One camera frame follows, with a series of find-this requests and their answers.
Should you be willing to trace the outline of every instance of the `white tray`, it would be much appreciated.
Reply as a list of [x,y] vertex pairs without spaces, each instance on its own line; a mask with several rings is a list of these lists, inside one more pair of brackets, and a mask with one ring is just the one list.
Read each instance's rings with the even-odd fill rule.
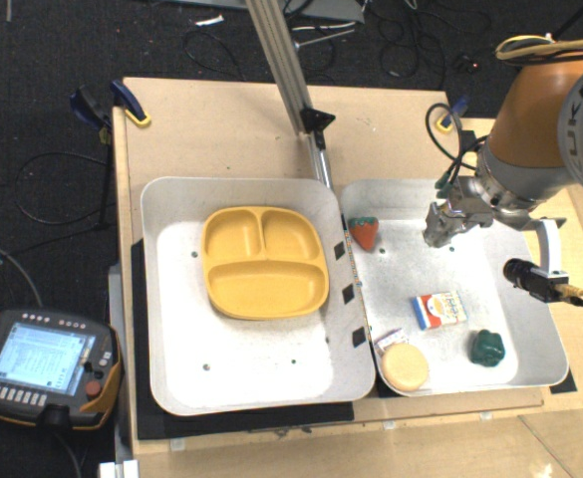
[[[347,186],[341,197],[347,221],[380,220],[372,251],[352,244],[373,342],[402,328],[430,365],[429,379],[417,391],[387,385],[400,394],[424,396],[560,382],[568,360],[548,306],[513,288],[502,272],[510,258],[532,260],[524,235],[495,221],[455,236],[450,246],[430,248],[422,232],[435,200],[434,184],[362,180]],[[412,299],[447,291],[459,292],[467,321],[421,330]],[[470,343],[482,329],[502,336],[506,355],[497,366],[469,360]]]
[[[225,207],[295,210],[318,231],[327,303],[310,315],[244,321],[213,309],[204,286],[204,221]],[[375,383],[364,309],[335,194],[310,179],[163,177],[142,195],[151,391],[175,415],[353,401]],[[353,292],[352,299],[343,291]]]

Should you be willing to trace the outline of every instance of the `black mat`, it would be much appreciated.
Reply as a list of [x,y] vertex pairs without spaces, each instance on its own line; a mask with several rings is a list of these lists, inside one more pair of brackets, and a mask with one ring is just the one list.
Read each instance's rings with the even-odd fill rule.
[[137,375],[138,439],[189,437],[220,432],[287,428],[352,421],[351,402],[248,409],[198,416],[174,416],[153,399],[149,384],[145,256],[143,241],[132,248],[134,345]]

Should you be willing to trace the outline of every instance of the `yellow divided plate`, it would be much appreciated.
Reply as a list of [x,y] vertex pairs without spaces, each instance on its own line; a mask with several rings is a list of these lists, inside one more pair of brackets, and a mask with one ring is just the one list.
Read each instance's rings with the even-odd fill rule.
[[329,294],[318,233],[288,209],[245,206],[211,214],[202,230],[202,267],[211,304],[236,319],[310,314]]

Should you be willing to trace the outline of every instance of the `metal pole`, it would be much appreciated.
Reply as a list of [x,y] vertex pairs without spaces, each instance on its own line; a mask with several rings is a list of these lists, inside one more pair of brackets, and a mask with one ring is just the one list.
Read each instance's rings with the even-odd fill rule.
[[318,147],[314,132],[305,128],[300,112],[313,108],[291,34],[277,0],[245,0],[260,44],[273,73],[282,101],[295,132],[304,134],[311,163],[318,180],[333,189],[331,167],[324,148]]

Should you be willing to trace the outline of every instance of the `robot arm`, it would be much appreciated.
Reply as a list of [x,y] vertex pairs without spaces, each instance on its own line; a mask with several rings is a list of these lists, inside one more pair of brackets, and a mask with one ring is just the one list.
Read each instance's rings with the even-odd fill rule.
[[[583,304],[583,291],[567,285],[560,271],[558,227],[565,220],[533,219],[532,211],[563,187],[583,185],[583,56],[557,43],[509,49],[504,42],[497,50],[502,60],[528,59],[514,80],[483,143],[477,143],[474,176],[457,176],[438,185],[441,204],[433,202],[424,231],[432,247],[450,243],[458,233],[475,226],[487,227],[497,220],[516,230],[536,231],[541,246],[541,265],[510,261],[505,277],[517,287],[545,302]],[[540,59],[532,50],[541,52]],[[551,52],[564,53],[559,57]]]

